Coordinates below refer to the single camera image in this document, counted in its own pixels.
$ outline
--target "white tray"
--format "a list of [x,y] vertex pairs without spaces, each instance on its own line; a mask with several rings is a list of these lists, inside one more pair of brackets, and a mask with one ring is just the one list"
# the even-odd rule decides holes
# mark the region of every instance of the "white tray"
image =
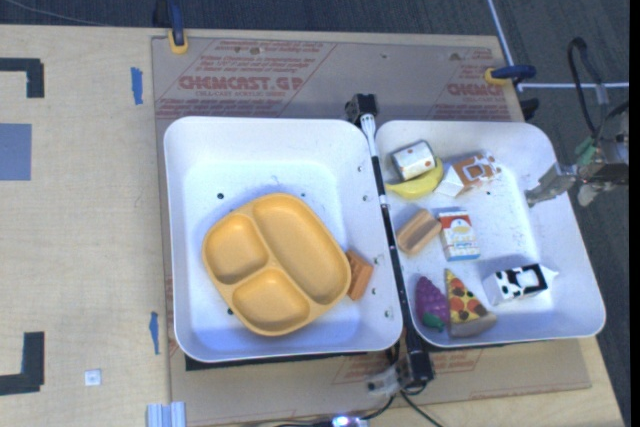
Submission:
[[[174,286],[183,351],[203,362],[379,351],[402,314],[364,134],[340,120],[181,118],[164,137]],[[288,335],[249,331],[207,275],[201,244],[225,214],[272,192],[304,200],[343,250],[375,264],[367,291]]]
[[[420,139],[428,141],[445,161],[484,150],[493,153],[502,168],[494,181],[456,198],[434,192],[424,199],[407,201],[387,193],[395,229],[417,208],[433,212],[457,206],[468,211],[480,246],[478,260],[453,263],[447,262],[439,237],[415,256],[400,251],[414,325],[422,337],[437,347],[457,348],[597,334],[605,322],[604,304],[568,195],[532,208],[524,196],[557,160],[547,136],[526,123],[391,121],[376,134],[385,181],[398,181],[390,154]],[[527,263],[540,263],[559,272],[551,290],[490,305],[482,279]],[[416,318],[413,304],[419,276],[426,275],[445,292],[447,267],[498,316],[495,326],[471,338],[451,338],[447,330],[439,333],[426,328]]]

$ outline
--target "black tape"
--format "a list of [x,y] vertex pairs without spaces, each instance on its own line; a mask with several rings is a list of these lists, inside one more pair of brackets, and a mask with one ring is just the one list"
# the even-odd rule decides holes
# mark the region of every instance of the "black tape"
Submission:
[[44,384],[44,332],[25,333],[19,374],[0,376],[0,395],[33,393]]
[[382,171],[380,170],[380,159],[374,155],[371,157],[371,161],[373,162],[373,174],[376,177],[378,195],[382,196],[386,194],[386,190],[384,188],[384,180],[382,179]]
[[40,59],[0,58],[0,71],[24,71],[27,98],[44,98],[44,66]]

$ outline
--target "cow print carton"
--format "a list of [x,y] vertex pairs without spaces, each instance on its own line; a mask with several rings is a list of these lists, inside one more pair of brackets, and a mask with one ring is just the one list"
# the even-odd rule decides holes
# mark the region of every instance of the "cow print carton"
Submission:
[[557,275],[557,272],[535,263],[494,272],[482,280],[482,285],[491,304],[496,305],[538,295],[550,288]]

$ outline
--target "black tape mark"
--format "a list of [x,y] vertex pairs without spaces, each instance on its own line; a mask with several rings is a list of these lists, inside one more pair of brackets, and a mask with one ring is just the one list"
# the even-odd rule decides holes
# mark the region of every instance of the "black tape mark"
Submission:
[[40,391],[44,384],[44,332],[25,333],[19,374],[0,376],[0,395]]
[[26,72],[27,98],[44,98],[44,65],[40,59],[0,58],[0,71]]

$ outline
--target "blue tape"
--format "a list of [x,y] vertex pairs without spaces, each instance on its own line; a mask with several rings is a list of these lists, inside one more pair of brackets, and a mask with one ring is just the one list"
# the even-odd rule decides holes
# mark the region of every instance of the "blue tape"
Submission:
[[131,68],[131,91],[136,105],[142,104],[142,71],[139,68]]
[[153,340],[153,349],[156,354],[160,354],[160,341],[158,339],[158,314],[155,311],[151,312],[151,320],[149,320],[149,331],[151,332],[151,339]]
[[0,123],[0,180],[31,180],[31,125]]

